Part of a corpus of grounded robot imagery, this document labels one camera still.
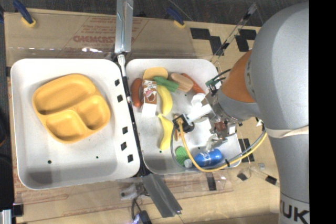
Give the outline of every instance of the orange plate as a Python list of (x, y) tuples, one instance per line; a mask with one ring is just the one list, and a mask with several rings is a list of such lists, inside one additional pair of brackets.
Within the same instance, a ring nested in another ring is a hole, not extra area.
[(34, 111), (59, 142), (74, 143), (102, 129), (111, 118), (105, 99), (92, 81), (70, 74), (38, 88)]

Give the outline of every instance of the cardboard surface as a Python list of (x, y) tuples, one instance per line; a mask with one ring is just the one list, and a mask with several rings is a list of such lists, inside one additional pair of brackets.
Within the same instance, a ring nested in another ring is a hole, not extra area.
[[(20, 21), (20, 14), (5, 14), (7, 66), (22, 58), (106, 58), (114, 51), (115, 16), (28, 9), (37, 20), (35, 28)], [(190, 28), (208, 29), (221, 42), (233, 30), (232, 25), (186, 22), (176, 27), (171, 20), (134, 18), (132, 52), (127, 60), (135, 58), (203, 58), (212, 60), (218, 71), (231, 68), (243, 55), (235, 41), (225, 56), (213, 57), (209, 40), (193, 39)], [(12, 97), (9, 94), (10, 124), (13, 134)], [(238, 129), (238, 138), (250, 143), (260, 135), (255, 119), (245, 121)], [(15, 138), (12, 139), (15, 203), (24, 204), (24, 215), (17, 223), (128, 223), (131, 222), (131, 200), (121, 200), (120, 192), (131, 182), (103, 182), (51, 190), (30, 190), (17, 176)], [(139, 200), (153, 223), (267, 223), (277, 218), (279, 188), (266, 182), (250, 167), (260, 169), (278, 178), (274, 155), (268, 139), (254, 152), (254, 161), (238, 167), (213, 173), (216, 191), (208, 190), (204, 174), (165, 176), (165, 181), (181, 204), (180, 216), (163, 219), (152, 200)]]

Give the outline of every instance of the yellow cable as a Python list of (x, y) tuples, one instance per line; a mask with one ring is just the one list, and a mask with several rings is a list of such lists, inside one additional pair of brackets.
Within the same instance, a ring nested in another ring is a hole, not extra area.
[[(191, 153), (190, 153), (190, 151), (189, 151), (189, 149), (187, 147), (187, 143), (186, 143), (185, 138), (184, 138), (184, 132), (183, 132), (183, 127), (182, 127), (182, 122), (178, 121), (178, 124), (179, 124), (178, 126), (180, 127), (181, 138), (182, 138), (182, 142), (183, 142), (183, 145), (185, 147), (185, 150), (187, 151), (187, 154), (188, 154), (190, 160), (192, 161), (192, 163), (195, 165), (195, 167), (198, 170), (200, 170), (201, 172), (205, 172), (205, 173), (211, 173), (211, 172), (215, 172), (215, 171), (221, 170), (221, 169), (223, 169), (223, 168), (225, 168), (225, 167), (228, 166), (228, 164), (226, 163), (226, 164), (224, 164), (224, 165), (222, 165), (221, 167), (218, 167), (218, 168), (213, 168), (213, 169), (203, 169), (203, 168), (201, 168), (196, 163), (196, 161), (194, 160), (193, 156), (191, 155)], [(245, 158), (246, 156), (250, 155), (252, 152), (254, 152), (263, 143), (263, 141), (265, 140), (266, 136), (267, 136), (267, 133), (265, 133), (265, 135), (262, 137), (262, 139), (259, 141), (259, 143), (255, 145), (254, 148), (252, 148), (249, 152), (245, 153), (241, 157), (234, 159), (233, 161), (231, 161), (231, 163), (235, 163), (235, 162), (237, 162), (237, 161)]]

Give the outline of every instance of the brown sausage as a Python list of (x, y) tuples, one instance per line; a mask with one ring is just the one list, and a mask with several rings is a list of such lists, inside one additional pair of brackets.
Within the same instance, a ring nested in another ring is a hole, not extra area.
[(194, 83), (193, 91), (195, 93), (204, 93), (205, 94), (205, 92), (202, 90), (202, 88), (191, 77), (189, 77), (186, 73), (183, 73), (182, 76), (184, 76), (186, 78), (189, 78)]
[(140, 100), (140, 96), (139, 96), (139, 89), (141, 87), (142, 84), (142, 79), (135, 79), (132, 83), (132, 87), (131, 87), (131, 92), (132, 92), (132, 101), (133, 101), (133, 105), (135, 107), (140, 107), (142, 102)]

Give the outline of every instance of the toy banana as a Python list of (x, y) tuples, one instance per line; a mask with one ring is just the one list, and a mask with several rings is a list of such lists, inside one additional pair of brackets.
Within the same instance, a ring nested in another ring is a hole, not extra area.
[(160, 150), (163, 151), (170, 147), (170, 139), (171, 139), (174, 124), (172, 121), (166, 119), (162, 114), (159, 114), (158, 117), (161, 120), (163, 130), (164, 130), (163, 138), (160, 143)]
[(162, 114), (166, 116), (171, 111), (171, 109), (173, 107), (172, 96), (171, 96), (169, 90), (165, 86), (157, 85), (156, 90), (157, 90), (157, 92), (160, 95), (161, 100), (162, 100)]

